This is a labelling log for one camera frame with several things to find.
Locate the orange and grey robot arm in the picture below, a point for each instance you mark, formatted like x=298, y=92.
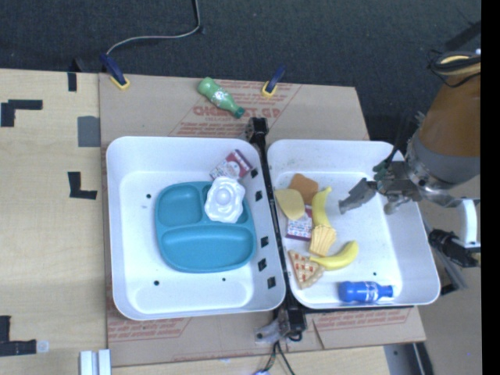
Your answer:
x=453, y=131

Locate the red and white carton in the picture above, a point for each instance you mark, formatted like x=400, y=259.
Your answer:
x=230, y=164

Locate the yellow bread piece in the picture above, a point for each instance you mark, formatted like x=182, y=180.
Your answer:
x=291, y=205

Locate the yellow banana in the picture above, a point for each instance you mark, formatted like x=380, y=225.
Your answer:
x=320, y=209
x=338, y=259

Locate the white fried egg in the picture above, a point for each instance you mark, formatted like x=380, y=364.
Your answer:
x=223, y=199

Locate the tan and red pie slice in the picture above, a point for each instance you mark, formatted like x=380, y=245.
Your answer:
x=304, y=272

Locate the blue bottle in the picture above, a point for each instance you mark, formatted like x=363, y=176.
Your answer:
x=359, y=291

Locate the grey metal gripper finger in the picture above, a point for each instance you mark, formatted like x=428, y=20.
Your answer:
x=392, y=206
x=357, y=198

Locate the thin black rod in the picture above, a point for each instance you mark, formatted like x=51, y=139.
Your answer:
x=273, y=225

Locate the white and pink packet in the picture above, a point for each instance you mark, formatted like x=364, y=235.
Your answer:
x=298, y=231

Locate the orange toast slice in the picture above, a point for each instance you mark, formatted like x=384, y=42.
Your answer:
x=304, y=186

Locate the brown cardboard board red print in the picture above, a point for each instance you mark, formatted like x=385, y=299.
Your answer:
x=156, y=108

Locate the black cylinder on white bracket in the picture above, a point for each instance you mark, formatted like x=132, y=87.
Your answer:
x=455, y=244

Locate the green bottle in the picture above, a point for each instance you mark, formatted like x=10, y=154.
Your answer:
x=216, y=94

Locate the blue divided plate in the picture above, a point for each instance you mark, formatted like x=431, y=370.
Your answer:
x=203, y=244

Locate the white plastic tray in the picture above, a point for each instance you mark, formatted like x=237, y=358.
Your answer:
x=390, y=248
x=187, y=295

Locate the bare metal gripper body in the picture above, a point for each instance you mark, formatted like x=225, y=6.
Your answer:
x=406, y=184

